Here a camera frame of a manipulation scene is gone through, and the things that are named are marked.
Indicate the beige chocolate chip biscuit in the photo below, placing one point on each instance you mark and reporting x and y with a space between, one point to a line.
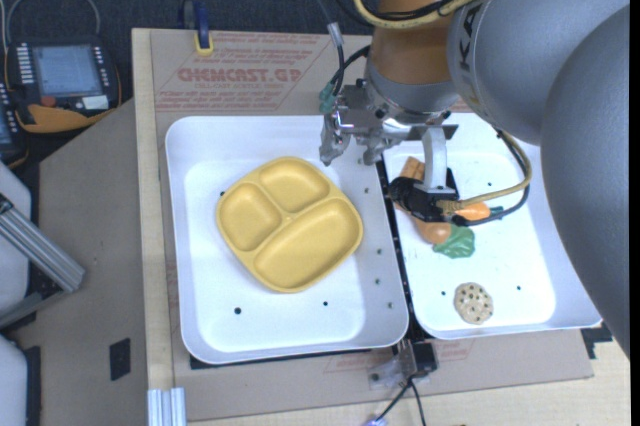
473 303

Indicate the orange carrot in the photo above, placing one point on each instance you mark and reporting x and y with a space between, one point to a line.
475 212

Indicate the brown cardboard board red print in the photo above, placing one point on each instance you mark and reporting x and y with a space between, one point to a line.
240 79

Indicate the black cylinder on white bracket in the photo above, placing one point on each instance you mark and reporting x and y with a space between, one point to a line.
422 204

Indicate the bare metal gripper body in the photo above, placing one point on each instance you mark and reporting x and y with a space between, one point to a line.
360 114

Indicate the white plastic tray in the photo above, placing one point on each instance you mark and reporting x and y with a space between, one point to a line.
280 324
510 274

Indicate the green lettuce leaf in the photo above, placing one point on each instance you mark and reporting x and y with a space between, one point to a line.
456 244

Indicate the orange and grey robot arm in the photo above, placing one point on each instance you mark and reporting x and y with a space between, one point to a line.
505 39

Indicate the yellow divided plate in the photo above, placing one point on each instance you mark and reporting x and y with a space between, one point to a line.
292 229

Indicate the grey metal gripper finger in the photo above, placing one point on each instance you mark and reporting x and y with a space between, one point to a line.
332 146
372 154

